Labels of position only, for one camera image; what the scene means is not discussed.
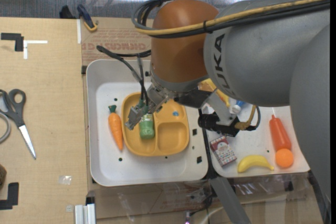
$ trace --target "orange ball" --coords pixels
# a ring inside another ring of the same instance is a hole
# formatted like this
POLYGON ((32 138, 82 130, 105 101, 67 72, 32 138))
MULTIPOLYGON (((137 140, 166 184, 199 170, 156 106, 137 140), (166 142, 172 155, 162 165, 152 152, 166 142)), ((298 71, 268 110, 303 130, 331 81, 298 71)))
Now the orange ball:
POLYGON ((277 165, 282 168, 287 168, 291 166, 294 162, 294 156, 292 151, 287 148, 282 148, 278 150, 275 154, 275 161, 277 165))

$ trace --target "black scissors handle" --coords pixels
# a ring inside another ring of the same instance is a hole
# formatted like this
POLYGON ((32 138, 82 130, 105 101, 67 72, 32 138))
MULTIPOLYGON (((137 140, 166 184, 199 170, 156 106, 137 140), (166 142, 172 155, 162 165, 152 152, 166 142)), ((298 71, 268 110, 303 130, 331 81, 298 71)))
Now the black scissors handle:
POLYGON ((23 120, 23 106, 26 102, 25 92, 19 89, 12 89, 9 93, 4 90, 0 90, 0 93, 2 93, 5 105, 8 109, 7 111, 0 109, 0 112, 11 118, 16 123, 17 127, 25 125, 23 120), (22 97, 20 102, 15 101, 15 96, 17 94, 21 95, 22 97))

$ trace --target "wooden table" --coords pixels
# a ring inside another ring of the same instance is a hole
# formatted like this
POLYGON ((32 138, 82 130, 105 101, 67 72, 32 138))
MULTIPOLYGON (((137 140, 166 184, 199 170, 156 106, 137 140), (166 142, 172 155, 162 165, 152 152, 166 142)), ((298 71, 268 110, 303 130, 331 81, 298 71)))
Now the wooden table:
POLYGON ((28 44, 24 59, 14 41, 0 40, 0 89, 25 91, 24 120, 37 157, 11 122, 12 131, 0 144, 0 164, 7 170, 0 200, 7 199, 8 184, 18 182, 18 205, 0 210, 0 223, 73 223, 72 207, 85 205, 88 193, 77 20, 2 17, 0 32, 47 41, 28 44))

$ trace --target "red bottle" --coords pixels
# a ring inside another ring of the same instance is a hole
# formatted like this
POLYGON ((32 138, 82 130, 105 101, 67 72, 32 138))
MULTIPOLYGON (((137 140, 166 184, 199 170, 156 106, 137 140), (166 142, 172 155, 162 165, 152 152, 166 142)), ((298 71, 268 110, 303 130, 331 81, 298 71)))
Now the red bottle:
POLYGON ((281 122, 281 119, 276 118, 274 115, 272 115, 272 119, 269 121, 269 127, 275 151, 278 151, 282 148, 287 148, 288 150, 291 150, 292 143, 281 122))

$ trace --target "metal ring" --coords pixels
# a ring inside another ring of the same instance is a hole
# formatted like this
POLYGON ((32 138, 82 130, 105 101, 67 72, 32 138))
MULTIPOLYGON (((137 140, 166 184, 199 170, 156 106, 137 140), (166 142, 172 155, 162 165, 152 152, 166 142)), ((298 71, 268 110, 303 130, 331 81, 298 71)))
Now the metal ring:
POLYGON ((11 123, 9 122, 9 119, 7 118, 7 116, 5 114, 2 114, 1 112, 0 112, 0 118, 3 118, 7 124, 7 130, 5 134, 2 137, 0 137, 0 144, 1 144, 8 138, 9 134, 11 133, 11 127, 10 127, 11 123))

